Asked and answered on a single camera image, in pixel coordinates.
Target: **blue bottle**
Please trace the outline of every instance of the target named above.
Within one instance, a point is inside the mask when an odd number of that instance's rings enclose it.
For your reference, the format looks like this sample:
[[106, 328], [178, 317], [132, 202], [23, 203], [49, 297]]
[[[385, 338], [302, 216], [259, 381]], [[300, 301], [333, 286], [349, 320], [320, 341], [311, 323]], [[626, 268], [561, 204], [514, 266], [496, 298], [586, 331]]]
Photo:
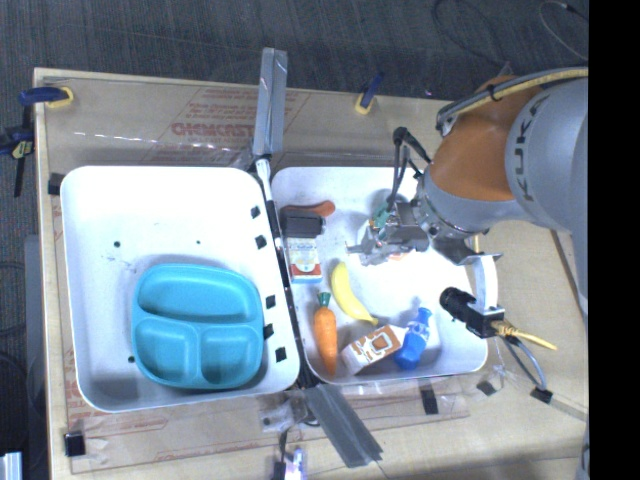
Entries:
[[398, 350], [393, 359], [403, 370], [414, 370], [420, 362], [420, 355], [427, 347], [431, 331], [429, 330], [429, 317], [431, 311], [427, 308], [418, 309], [418, 316], [407, 325], [407, 334], [404, 336], [402, 348]]

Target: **toy banana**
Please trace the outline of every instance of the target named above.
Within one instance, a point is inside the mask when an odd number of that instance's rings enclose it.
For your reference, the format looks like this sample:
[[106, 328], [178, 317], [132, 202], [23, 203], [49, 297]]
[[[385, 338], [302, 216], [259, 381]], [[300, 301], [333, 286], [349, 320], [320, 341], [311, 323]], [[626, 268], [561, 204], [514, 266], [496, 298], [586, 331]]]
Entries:
[[378, 319], [371, 316], [367, 308], [364, 307], [362, 302], [354, 295], [351, 290], [351, 283], [349, 282], [349, 271], [344, 261], [341, 261], [336, 265], [331, 272], [331, 291], [333, 297], [336, 299], [340, 309], [344, 311], [351, 318], [356, 320], [366, 320], [371, 322], [374, 326], [378, 325]]

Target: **blue plate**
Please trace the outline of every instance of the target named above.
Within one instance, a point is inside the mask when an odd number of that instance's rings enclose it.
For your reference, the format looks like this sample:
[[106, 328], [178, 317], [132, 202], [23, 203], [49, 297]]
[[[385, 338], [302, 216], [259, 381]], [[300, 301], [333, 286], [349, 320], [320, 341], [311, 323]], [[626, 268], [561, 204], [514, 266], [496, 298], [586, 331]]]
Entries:
[[136, 285], [131, 335], [148, 378], [178, 388], [233, 389], [258, 372], [264, 347], [262, 301], [231, 270], [162, 264]]

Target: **toy carrot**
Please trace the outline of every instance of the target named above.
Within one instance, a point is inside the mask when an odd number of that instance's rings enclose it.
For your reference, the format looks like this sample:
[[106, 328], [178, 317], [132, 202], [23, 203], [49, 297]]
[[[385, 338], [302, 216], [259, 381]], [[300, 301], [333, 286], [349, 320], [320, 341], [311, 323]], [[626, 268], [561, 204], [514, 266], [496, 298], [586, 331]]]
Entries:
[[320, 308], [313, 315], [313, 335], [322, 362], [329, 375], [333, 377], [336, 374], [338, 362], [338, 327], [336, 315], [328, 308], [330, 299], [330, 293], [321, 292], [318, 294]]

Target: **small carton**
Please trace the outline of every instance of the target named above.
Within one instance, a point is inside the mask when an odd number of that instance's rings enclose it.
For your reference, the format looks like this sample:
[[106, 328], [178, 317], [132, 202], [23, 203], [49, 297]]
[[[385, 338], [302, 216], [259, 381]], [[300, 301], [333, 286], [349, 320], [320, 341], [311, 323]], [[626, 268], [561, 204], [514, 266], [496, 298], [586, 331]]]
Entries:
[[292, 283], [319, 283], [322, 270], [315, 238], [287, 238]]
[[351, 375], [393, 354], [402, 347], [407, 330], [395, 325], [385, 325], [347, 345], [340, 357]]

